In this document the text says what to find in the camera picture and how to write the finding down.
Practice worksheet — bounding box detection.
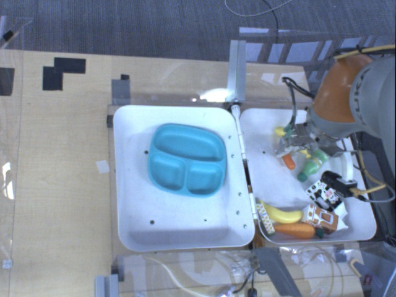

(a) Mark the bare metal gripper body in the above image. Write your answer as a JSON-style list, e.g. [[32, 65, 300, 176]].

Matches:
[[289, 123, 324, 150]]

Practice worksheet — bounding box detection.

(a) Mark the small orange carrot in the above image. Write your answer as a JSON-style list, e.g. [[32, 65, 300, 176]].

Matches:
[[282, 153, 296, 171]]

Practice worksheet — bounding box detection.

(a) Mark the green plastic bottle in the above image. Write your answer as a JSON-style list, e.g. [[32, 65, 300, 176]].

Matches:
[[296, 149, 330, 183]]

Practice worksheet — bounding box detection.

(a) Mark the white plastic tray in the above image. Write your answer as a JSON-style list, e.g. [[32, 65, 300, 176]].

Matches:
[[239, 107, 378, 245], [112, 104, 256, 253]]

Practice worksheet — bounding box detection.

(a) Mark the cow print carton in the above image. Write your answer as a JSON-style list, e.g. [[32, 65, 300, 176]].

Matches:
[[304, 180, 343, 212]]

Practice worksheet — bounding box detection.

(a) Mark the yellow banana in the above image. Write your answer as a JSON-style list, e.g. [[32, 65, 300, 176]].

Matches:
[[262, 200, 304, 225]]

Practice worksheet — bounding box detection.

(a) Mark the orange patterned packet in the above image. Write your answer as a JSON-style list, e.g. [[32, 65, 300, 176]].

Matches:
[[256, 200, 277, 236]]

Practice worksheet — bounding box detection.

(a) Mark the brown and white carton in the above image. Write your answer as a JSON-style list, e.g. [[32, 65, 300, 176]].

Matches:
[[301, 204, 340, 235]]

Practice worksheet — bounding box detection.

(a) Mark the large orange carrot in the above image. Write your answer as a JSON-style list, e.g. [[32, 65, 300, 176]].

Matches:
[[273, 222, 325, 240]]

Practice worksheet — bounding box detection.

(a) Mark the blue divided plate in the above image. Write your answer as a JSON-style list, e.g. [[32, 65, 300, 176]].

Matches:
[[147, 123, 228, 199]]

